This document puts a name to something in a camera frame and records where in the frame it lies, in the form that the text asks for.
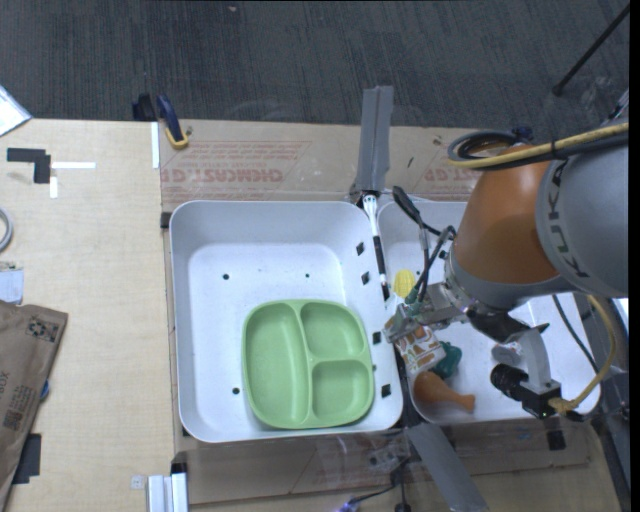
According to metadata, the white plastic tray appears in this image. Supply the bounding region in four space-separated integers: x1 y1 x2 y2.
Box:
376 199 604 427
168 199 405 445

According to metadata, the yellow corn cob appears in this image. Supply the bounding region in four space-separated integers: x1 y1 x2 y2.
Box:
392 269 418 301

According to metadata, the brown paper bag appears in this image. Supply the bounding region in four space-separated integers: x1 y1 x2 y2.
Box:
0 298 69 497

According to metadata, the teal toy figure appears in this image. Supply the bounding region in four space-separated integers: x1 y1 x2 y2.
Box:
431 341 463 380

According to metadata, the brown cardboard board red print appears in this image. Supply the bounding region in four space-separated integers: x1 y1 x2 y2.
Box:
159 118 595 506

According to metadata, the thin black and white rod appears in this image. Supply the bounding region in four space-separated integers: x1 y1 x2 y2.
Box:
361 194 392 302

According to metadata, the black cylinder on white bracket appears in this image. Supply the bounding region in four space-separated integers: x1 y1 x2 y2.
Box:
489 322 564 419

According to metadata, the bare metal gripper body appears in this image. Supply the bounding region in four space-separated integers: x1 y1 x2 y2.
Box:
415 281 482 330

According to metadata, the orange chicken drumstick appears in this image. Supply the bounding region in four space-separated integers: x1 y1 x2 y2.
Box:
413 370 477 415

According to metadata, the green divided plate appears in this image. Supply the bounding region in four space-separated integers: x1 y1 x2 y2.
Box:
241 298 377 431

